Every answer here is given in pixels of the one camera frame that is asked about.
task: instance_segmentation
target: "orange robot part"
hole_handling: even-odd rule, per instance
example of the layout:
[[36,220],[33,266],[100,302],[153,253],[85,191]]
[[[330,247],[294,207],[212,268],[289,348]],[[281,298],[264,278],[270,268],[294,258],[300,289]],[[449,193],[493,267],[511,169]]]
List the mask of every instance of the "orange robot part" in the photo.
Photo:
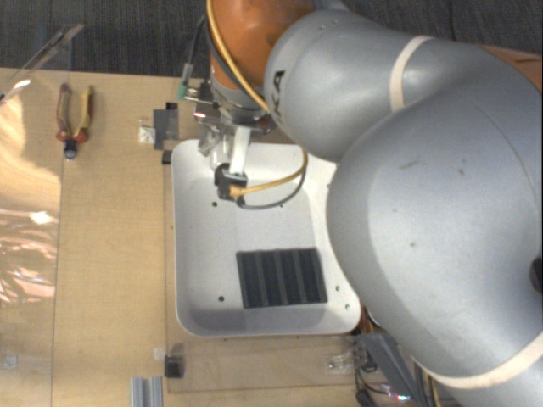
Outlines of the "orange robot part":
[[[218,30],[247,81],[264,83],[266,62],[279,37],[314,10],[312,0],[212,0]],[[237,89],[211,55],[211,73],[224,87]]]

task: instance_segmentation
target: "gray carpet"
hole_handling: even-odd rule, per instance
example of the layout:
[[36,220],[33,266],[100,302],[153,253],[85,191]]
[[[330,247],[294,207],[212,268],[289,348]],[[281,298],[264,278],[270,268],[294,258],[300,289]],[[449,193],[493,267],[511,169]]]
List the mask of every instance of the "gray carpet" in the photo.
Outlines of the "gray carpet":
[[[394,29],[541,54],[542,0],[343,0]],[[21,66],[63,24],[83,23],[72,69],[178,75],[204,0],[0,0],[0,66]],[[196,75],[207,72],[205,45]]]

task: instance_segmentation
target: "gray robot arm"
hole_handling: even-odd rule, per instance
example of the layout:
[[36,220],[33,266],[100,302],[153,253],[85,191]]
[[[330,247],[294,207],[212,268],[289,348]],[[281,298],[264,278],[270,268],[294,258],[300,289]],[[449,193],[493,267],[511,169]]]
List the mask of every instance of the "gray robot arm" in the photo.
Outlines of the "gray robot arm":
[[339,164],[329,235],[380,324],[465,406],[543,404],[534,85],[480,47],[323,10],[280,38],[264,93]]

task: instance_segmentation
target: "white band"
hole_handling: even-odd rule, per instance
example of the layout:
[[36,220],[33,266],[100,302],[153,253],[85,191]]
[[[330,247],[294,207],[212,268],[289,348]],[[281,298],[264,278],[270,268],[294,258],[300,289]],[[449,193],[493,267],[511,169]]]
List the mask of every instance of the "white band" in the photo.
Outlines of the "white band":
[[415,36],[398,55],[392,73],[390,74],[390,107],[393,112],[401,109],[405,105],[403,77],[407,62],[409,62],[409,59],[417,48],[430,39],[433,38],[431,36]]
[[425,371],[438,382],[456,389],[483,389],[508,382],[526,371],[543,357],[543,332],[535,337],[526,347],[493,370],[478,376],[451,377]]

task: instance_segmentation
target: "black ribbed rectangle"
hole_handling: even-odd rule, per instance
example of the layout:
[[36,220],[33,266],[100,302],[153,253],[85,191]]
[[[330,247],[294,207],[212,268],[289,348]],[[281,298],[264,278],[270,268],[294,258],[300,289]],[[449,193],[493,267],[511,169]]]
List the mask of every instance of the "black ribbed rectangle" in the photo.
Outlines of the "black ribbed rectangle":
[[315,248],[238,252],[236,257],[245,309],[327,302]]

